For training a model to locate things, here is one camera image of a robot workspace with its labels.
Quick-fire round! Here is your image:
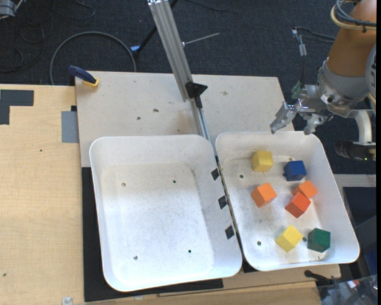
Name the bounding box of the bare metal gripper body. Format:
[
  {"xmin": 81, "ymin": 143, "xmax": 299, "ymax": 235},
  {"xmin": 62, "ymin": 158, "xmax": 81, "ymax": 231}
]
[{"xmin": 293, "ymin": 84, "xmax": 354, "ymax": 123}]

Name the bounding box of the blue cube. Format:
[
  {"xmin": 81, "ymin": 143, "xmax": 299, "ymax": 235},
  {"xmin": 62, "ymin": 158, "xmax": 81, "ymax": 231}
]
[{"xmin": 283, "ymin": 159, "xmax": 308, "ymax": 182}]

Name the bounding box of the green cube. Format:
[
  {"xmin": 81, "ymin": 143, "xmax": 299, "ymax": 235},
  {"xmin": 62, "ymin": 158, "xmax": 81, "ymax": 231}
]
[{"xmin": 307, "ymin": 227, "xmax": 332, "ymax": 254}]

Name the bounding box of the black cylinder on white bracket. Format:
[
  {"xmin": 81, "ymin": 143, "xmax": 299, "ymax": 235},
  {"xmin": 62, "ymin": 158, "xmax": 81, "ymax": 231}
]
[{"xmin": 334, "ymin": 109, "xmax": 377, "ymax": 162}]

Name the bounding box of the pale wooden board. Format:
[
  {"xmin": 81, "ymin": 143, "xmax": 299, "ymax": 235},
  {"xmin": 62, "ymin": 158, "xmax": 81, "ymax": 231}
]
[{"xmin": 74, "ymin": 71, "xmax": 342, "ymax": 298}]

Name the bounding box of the orange cube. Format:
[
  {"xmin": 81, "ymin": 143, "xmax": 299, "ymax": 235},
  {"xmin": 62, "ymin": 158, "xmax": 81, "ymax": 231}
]
[
  {"xmin": 292, "ymin": 180, "xmax": 319, "ymax": 200},
  {"xmin": 250, "ymin": 182, "xmax": 278, "ymax": 208}
]

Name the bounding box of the red cube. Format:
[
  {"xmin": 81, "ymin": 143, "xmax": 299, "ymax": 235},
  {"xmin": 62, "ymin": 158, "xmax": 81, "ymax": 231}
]
[{"xmin": 284, "ymin": 191, "xmax": 312, "ymax": 219}]

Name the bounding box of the yellow cube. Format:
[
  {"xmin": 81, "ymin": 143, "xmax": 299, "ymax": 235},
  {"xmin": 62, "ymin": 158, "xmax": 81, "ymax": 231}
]
[
  {"xmin": 251, "ymin": 149, "xmax": 274, "ymax": 173},
  {"xmin": 274, "ymin": 224, "xmax": 304, "ymax": 254}
]

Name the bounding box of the white plastic tray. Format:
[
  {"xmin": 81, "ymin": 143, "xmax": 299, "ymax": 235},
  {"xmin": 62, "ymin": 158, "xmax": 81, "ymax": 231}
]
[
  {"xmin": 88, "ymin": 133, "xmax": 243, "ymax": 293},
  {"xmin": 215, "ymin": 130, "xmax": 361, "ymax": 273}
]

